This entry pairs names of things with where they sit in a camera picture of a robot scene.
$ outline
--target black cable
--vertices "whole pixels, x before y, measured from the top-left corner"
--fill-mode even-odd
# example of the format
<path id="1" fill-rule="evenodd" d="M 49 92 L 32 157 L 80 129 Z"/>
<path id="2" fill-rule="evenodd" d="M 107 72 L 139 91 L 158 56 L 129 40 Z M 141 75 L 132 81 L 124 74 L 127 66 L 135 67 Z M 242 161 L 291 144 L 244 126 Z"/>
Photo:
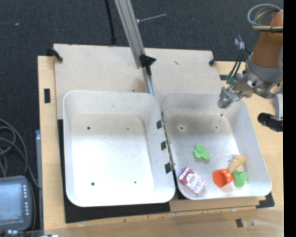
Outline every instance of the black cable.
<path id="1" fill-rule="evenodd" d="M 6 176 L 7 175 L 7 159 L 5 158 L 5 155 L 7 153 L 9 153 L 11 151 L 11 149 L 15 149 L 19 155 L 21 156 L 22 160 L 24 161 L 25 163 L 25 167 L 24 167 L 24 172 L 25 173 L 29 173 L 30 176 L 31 176 L 31 179 L 33 181 L 33 183 L 35 184 L 35 186 L 39 189 L 41 189 L 41 187 L 39 186 L 37 180 L 35 179 L 35 176 L 29 166 L 29 163 L 28 163 L 28 150 L 26 148 L 26 145 L 25 145 L 25 142 L 23 140 L 23 138 L 21 137 L 21 135 L 18 133 L 18 131 L 12 126 L 10 125 L 8 122 L 4 121 L 3 119 L 0 118 L 0 122 L 4 124 L 4 126 L 1 126 L 0 127 L 0 131 L 3 131 L 3 130 L 8 130 L 12 135 L 13 135 L 13 138 L 12 140 L 7 140 L 5 138 L 2 138 L 0 137 L 0 142 L 1 143 L 5 143 L 5 144 L 8 144 L 8 147 L 3 149 L 1 146 L 0 146 L 0 157 L 3 157 L 4 159 L 4 165 L 2 164 L 2 162 L 0 161 L 0 169 L 2 171 L 2 174 L 3 176 Z M 21 142 L 21 145 L 22 145 L 22 148 L 23 150 L 21 150 L 15 143 L 17 141 L 17 139 Z"/>

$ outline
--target ice cream cone toy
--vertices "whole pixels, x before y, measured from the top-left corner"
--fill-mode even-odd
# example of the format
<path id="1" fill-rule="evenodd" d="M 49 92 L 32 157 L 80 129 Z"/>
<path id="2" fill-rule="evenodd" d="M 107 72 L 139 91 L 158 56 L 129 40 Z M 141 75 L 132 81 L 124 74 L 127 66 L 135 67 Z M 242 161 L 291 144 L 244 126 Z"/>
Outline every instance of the ice cream cone toy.
<path id="1" fill-rule="evenodd" d="M 236 170 L 237 167 L 244 164 L 246 161 L 246 158 L 241 155 L 235 155 L 232 162 L 229 165 L 229 168 L 227 169 L 220 169 L 213 173 L 213 180 L 216 183 L 218 187 L 223 187 L 226 184 L 232 182 L 234 177 L 232 176 L 232 173 Z"/>

